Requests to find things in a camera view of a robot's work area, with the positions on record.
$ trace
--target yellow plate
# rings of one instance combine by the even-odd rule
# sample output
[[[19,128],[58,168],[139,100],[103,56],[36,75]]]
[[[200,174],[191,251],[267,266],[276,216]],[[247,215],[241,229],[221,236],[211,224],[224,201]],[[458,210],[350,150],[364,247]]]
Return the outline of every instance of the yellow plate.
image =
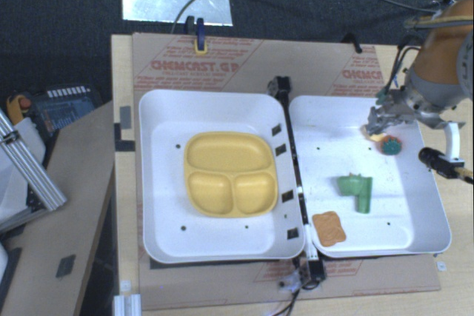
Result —
[[[184,151],[184,176],[191,203],[208,216],[263,215],[278,198],[272,150],[249,133],[195,135]]]

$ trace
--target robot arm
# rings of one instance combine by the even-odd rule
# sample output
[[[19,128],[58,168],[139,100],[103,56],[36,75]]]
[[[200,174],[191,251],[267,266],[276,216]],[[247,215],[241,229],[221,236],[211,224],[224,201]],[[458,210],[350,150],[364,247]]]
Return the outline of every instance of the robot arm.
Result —
[[[404,86],[389,90],[389,82],[377,95],[380,107],[371,108],[366,131],[369,135],[380,134],[389,126],[414,120],[443,129],[447,153],[425,148],[420,152],[421,161],[447,178],[472,183],[458,159],[458,128],[464,123],[444,121],[440,114],[464,98],[473,99],[473,0],[458,1],[424,24],[433,29],[406,72]],[[393,74],[399,63],[395,60]]]

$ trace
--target white tray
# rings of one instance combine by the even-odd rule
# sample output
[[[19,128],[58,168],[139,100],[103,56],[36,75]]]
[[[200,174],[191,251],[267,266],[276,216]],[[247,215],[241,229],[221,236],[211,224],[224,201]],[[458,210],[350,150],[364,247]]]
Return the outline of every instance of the white tray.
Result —
[[[164,263],[284,259],[303,249],[304,232],[284,112],[268,95],[154,90],[139,104],[144,245]],[[273,127],[281,132],[273,136]],[[272,148],[278,202],[267,214],[214,218],[187,197],[184,148],[201,132],[247,132]],[[286,144],[278,156],[275,148]],[[293,191],[283,202],[282,194]]]
[[[300,96],[290,104],[298,162],[308,218],[335,211],[347,239],[318,250],[334,258],[442,252],[450,228],[433,173],[418,159],[424,147],[417,124],[392,127],[402,151],[383,155],[377,143],[361,133],[367,123],[369,98]],[[373,177],[370,213],[356,212],[356,199],[341,196],[336,179],[362,174]]]

